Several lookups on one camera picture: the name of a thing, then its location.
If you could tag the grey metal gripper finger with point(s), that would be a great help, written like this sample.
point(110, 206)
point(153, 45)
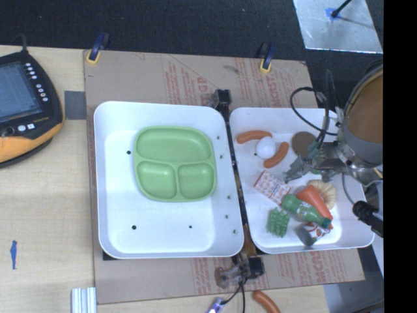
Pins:
point(329, 175)
point(297, 168)

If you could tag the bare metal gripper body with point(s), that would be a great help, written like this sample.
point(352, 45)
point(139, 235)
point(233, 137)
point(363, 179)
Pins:
point(330, 157)

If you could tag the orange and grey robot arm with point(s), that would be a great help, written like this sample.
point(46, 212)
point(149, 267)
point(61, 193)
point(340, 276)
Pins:
point(365, 109)

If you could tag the beige doughnut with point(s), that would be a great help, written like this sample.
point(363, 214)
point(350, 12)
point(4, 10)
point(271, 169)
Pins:
point(327, 189)

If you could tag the orange sausage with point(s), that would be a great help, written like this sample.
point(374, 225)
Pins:
point(277, 156)
point(265, 302)
point(252, 136)

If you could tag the brown round biscuit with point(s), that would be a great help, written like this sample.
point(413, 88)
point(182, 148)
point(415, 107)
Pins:
point(301, 143)

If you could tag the orange carrot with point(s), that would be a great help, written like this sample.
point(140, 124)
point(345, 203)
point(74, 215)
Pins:
point(314, 196)

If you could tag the orange and white carton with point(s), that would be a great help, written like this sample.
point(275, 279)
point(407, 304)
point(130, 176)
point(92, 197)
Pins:
point(272, 186)

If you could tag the white egg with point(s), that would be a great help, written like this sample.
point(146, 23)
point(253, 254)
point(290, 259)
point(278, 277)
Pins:
point(265, 147)

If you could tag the green bottle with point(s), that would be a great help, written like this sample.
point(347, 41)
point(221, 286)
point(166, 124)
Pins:
point(299, 209)

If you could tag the white plastic tray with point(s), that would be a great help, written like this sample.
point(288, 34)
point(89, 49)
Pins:
point(270, 122)
point(163, 227)

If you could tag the thin black and white rod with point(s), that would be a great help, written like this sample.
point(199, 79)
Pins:
point(239, 187)

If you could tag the grey can with red print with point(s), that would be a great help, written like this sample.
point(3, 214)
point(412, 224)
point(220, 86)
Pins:
point(307, 235)

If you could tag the green divided plate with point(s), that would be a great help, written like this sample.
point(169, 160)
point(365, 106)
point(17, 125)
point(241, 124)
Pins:
point(172, 161)

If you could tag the brown cardboard board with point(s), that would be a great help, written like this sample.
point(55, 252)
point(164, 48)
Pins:
point(130, 77)

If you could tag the black cylinder on white bracket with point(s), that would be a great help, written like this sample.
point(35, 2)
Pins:
point(368, 212)

